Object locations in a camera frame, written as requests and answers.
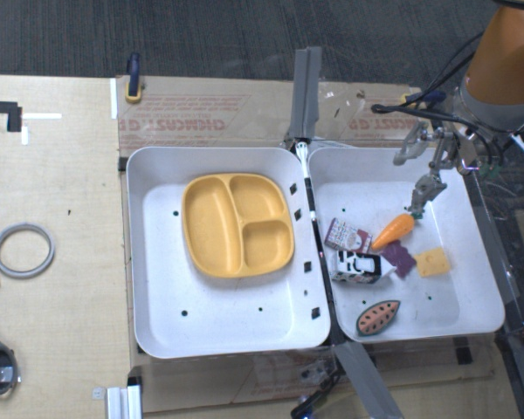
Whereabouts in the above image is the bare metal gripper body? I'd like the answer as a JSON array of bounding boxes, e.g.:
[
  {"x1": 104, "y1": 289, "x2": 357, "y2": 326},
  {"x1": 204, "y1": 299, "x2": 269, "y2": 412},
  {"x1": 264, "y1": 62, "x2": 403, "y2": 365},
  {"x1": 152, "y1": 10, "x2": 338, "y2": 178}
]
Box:
[{"x1": 428, "y1": 125, "x2": 507, "y2": 178}]

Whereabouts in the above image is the pink and white small carton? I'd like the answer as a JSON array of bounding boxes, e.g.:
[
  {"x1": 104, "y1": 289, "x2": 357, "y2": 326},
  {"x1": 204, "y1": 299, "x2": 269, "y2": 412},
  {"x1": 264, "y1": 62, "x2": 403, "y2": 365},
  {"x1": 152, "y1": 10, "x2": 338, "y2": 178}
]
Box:
[{"x1": 323, "y1": 216, "x2": 374, "y2": 255}]

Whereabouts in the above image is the orange carrot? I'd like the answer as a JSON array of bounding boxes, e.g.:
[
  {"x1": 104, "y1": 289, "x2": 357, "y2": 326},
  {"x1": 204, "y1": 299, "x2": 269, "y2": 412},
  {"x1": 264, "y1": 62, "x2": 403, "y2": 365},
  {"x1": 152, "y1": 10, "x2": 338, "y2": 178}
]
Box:
[{"x1": 370, "y1": 211, "x2": 417, "y2": 252}]

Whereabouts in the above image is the watermelon slice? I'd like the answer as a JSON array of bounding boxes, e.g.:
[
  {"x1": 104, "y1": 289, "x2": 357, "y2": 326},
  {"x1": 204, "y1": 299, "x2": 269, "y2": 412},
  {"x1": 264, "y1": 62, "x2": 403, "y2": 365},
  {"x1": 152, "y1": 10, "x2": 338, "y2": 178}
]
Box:
[{"x1": 355, "y1": 299, "x2": 402, "y2": 338}]

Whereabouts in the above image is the grey ring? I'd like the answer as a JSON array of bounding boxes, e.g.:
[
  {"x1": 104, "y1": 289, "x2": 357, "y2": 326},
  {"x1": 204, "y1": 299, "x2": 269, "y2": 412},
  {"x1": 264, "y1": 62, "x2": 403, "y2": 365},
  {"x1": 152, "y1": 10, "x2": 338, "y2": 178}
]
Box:
[{"x1": 0, "y1": 221, "x2": 57, "y2": 279}]

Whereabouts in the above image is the yellow cheese slice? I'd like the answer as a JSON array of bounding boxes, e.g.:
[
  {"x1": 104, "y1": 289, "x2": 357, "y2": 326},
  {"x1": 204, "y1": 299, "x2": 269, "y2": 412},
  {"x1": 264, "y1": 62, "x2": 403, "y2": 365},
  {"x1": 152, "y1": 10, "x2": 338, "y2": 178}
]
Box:
[{"x1": 413, "y1": 246, "x2": 452, "y2": 279}]

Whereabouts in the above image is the yellow divided plate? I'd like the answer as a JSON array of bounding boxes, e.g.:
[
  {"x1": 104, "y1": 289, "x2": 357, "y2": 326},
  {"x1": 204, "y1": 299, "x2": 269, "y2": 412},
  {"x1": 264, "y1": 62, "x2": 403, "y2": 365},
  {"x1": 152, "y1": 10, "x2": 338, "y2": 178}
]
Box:
[{"x1": 181, "y1": 172, "x2": 296, "y2": 279}]

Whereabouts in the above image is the purple flat toy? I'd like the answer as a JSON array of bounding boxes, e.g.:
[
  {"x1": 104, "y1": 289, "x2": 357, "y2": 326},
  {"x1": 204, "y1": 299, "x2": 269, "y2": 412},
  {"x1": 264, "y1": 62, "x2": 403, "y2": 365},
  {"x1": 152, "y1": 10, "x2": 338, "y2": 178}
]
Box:
[{"x1": 381, "y1": 239, "x2": 417, "y2": 279}]

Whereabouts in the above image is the white plastic tray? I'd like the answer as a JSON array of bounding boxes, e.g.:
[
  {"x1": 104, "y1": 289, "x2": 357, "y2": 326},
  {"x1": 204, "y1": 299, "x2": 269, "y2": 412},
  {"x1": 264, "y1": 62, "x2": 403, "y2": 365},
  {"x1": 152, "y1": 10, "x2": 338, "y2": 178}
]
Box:
[
  {"x1": 307, "y1": 146, "x2": 507, "y2": 345},
  {"x1": 125, "y1": 146, "x2": 332, "y2": 361}
]

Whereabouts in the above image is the brown cardboard board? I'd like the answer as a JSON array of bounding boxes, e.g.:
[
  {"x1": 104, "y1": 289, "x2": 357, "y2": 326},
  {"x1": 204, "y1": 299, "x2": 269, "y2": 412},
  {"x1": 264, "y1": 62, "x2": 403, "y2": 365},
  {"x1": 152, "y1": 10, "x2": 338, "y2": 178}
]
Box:
[{"x1": 114, "y1": 74, "x2": 500, "y2": 415}]

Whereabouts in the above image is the black and white milk carton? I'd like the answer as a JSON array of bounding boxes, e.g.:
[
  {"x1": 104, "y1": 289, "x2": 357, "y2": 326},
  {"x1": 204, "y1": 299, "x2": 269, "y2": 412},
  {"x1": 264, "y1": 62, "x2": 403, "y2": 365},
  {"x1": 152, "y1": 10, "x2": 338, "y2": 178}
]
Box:
[{"x1": 328, "y1": 249, "x2": 397, "y2": 285}]

